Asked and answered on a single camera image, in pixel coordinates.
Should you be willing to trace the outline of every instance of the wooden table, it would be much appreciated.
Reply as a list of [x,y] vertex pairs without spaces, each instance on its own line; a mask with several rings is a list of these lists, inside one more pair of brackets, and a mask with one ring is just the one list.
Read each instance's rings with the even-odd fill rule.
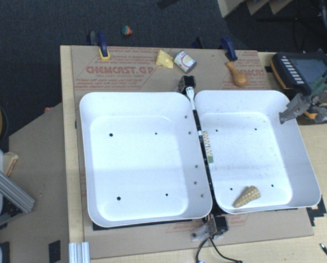
[[[272,53],[259,53],[263,65],[269,65]],[[72,75],[71,46],[60,47],[61,77],[63,88],[63,113],[65,135],[67,204],[69,216],[69,241],[81,243],[84,241],[84,230],[81,207],[80,175],[78,167],[77,134],[75,129],[75,99]],[[278,89],[274,81],[270,86]],[[327,208],[327,124],[302,125],[300,131],[307,148],[309,158],[315,170],[323,200]],[[243,260],[248,263],[259,262],[327,262],[327,256],[321,250],[319,243],[327,246],[327,214],[316,218],[314,236],[303,238],[263,241],[256,243],[226,245],[221,247],[225,256]],[[167,251],[143,255],[132,255],[106,259],[96,259],[92,262],[195,262],[195,249]],[[204,248],[200,259],[208,262],[225,262],[213,248]]]

